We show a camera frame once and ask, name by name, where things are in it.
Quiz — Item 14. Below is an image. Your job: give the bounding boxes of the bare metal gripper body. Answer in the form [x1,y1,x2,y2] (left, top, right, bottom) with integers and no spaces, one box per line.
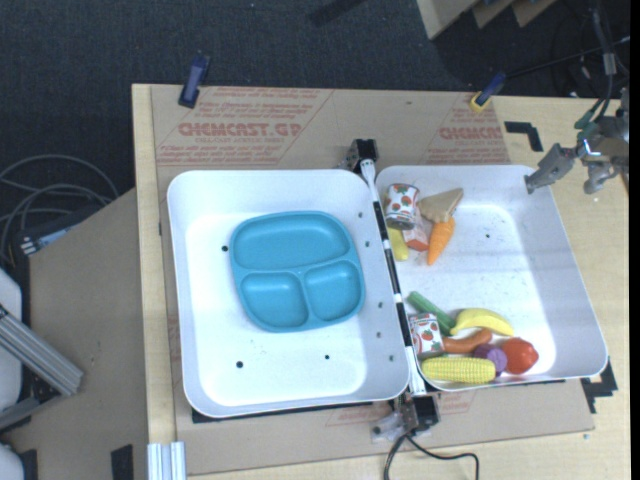
[574,114,631,169]

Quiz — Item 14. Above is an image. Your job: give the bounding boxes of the white plastic tray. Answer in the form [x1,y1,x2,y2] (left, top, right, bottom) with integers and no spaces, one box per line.
[165,168,413,419]
[374,163,610,394]

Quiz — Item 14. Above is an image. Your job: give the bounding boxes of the tan bread slice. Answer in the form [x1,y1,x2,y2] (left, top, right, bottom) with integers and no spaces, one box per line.
[416,187,465,225]

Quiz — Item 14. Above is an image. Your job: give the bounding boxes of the orange carrot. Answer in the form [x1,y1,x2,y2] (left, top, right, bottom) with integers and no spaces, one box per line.
[426,216,457,267]

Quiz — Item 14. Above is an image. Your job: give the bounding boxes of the orange and white carton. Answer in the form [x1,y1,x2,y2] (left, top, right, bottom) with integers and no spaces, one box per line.
[402,219,432,253]

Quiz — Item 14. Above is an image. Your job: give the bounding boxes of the white can with tomato print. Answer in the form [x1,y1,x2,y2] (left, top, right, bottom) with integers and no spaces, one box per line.
[383,182,421,231]
[408,311,446,360]

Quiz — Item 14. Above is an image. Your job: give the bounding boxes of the yellow banana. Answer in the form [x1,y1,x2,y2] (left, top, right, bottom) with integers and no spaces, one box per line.
[449,307,516,338]

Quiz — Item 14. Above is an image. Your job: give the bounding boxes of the yellow toy food piece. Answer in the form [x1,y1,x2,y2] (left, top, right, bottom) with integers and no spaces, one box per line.
[387,226,412,263]

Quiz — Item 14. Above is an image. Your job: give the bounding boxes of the thin black and white rod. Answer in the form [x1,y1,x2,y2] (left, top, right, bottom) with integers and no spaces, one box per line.
[360,159,427,397]

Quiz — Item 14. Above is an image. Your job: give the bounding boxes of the green toy vegetable stick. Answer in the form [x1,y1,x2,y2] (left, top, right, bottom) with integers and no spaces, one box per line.
[406,290,457,335]

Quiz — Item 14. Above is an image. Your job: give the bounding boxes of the red tomato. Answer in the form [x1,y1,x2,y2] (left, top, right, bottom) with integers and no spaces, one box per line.
[500,337,540,376]

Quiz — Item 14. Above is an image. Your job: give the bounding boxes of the orange sausage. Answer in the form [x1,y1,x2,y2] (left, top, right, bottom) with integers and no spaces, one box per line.
[441,328,494,355]

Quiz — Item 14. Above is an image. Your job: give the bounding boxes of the purple grapes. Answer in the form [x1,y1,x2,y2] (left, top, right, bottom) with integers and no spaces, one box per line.
[472,343,509,375]

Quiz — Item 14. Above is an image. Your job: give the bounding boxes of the yellow corn cob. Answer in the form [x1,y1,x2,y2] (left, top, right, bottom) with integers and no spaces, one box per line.
[420,356,498,385]

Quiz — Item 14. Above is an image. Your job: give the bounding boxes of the brown cardboard board red print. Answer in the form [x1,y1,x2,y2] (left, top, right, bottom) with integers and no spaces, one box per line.
[148,84,597,475]

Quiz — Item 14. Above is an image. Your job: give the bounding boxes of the blue divided plate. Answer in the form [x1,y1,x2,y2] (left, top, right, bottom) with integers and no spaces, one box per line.
[228,210,367,334]

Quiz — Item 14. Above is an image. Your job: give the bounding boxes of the black block with thin wires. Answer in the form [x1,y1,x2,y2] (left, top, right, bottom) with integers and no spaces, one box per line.
[371,392,442,443]
[338,138,380,172]

